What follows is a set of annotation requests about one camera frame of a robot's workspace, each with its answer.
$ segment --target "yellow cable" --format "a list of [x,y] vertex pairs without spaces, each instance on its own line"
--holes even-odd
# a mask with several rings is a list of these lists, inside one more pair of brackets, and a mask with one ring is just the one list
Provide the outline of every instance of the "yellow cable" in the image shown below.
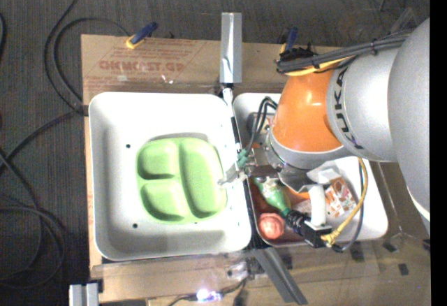
[[362,192],[362,196],[360,197],[360,200],[358,201],[358,203],[357,203],[356,207],[354,208],[354,210],[352,211],[352,213],[343,221],[343,223],[341,223],[330,234],[325,234],[325,235],[321,236],[321,239],[323,241],[326,241],[326,245],[328,247],[331,247],[332,245],[334,245],[335,240],[338,238],[338,236],[340,235],[340,233],[342,232],[344,227],[349,224],[349,222],[352,220],[352,218],[354,218],[354,216],[357,214],[358,210],[362,207],[362,204],[363,204],[363,202],[365,200],[366,190],[368,188],[368,174],[367,174],[367,171],[366,171],[365,163],[359,157],[358,157],[358,163],[360,164],[360,167],[362,168],[362,173],[363,173],[363,192]]

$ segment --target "green bottle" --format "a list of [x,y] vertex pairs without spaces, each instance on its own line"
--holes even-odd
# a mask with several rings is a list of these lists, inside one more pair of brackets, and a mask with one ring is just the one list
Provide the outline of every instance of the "green bottle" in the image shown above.
[[277,179],[266,177],[265,181],[263,180],[254,178],[255,184],[267,204],[271,205],[274,208],[277,208],[279,210],[279,214],[283,218],[285,218],[286,215],[291,211],[291,209],[286,204],[284,193],[281,190],[281,187],[278,185]]

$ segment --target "green plate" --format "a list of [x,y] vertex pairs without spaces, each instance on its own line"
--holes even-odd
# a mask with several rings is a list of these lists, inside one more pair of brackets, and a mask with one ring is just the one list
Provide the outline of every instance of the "green plate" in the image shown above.
[[164,138],[145,143],[137,154],[142,203],[155,220],[168,224],[212,218],[227,203],[216,149],[199,138]]

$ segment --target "metal bracket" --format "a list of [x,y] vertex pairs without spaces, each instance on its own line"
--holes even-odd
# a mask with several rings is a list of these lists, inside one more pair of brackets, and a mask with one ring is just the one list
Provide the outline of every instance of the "metal bracket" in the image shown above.
[[70,285],[68,299],[70,306],[99,306],[98,284]]
[[220,83],[242,82],[242,14],[222,13]]
[[257,249],[250,253],[260,263],[285,303],[308,304],[275,248]]

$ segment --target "cardboard sheet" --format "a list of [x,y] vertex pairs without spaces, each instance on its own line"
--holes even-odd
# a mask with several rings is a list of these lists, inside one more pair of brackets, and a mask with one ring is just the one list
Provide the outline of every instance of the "cardboard sheet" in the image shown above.
[[[125,36],[82,35],[84,104],[101,92],[191,92],[219,90],[220,41],[146,38],[136,49]],[[242,92],[281,92],[287,77],[276,71],[277,44],[243,43]],[[317,48],[324,53],[333,48]]]

